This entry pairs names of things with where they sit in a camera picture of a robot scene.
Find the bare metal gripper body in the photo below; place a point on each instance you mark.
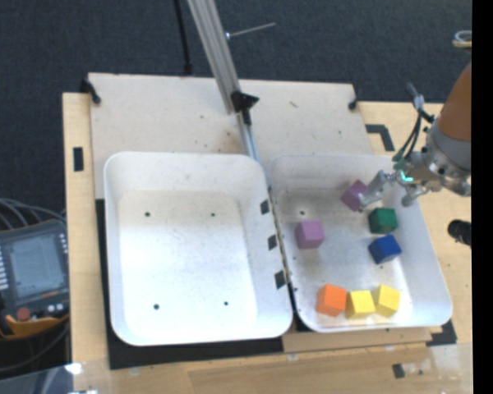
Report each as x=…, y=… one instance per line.
x=439, y=172

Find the pale flat board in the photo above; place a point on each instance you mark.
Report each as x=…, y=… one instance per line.
x=168, y=113

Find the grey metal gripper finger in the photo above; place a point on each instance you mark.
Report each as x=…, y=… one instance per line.
x=376, y=189
x=413, y=196

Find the purple cube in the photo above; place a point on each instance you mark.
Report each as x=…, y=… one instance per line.
x=309, y=234
x=352, y=195

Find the orange cube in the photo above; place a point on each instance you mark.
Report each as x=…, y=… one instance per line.
x=331, y=300

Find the yellow cube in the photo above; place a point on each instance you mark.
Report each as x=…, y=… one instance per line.
x=360, y=304
x=387, y=300

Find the blue cube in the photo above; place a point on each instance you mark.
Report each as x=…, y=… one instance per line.
x=384, y=249

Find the green cube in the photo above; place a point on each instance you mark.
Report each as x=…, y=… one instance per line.
x=383, y=221

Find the white plastic tray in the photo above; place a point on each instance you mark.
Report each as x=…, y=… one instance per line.
x=189, y=253
x=345, y=269

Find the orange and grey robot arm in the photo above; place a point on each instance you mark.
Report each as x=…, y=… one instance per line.
x=456, y=113

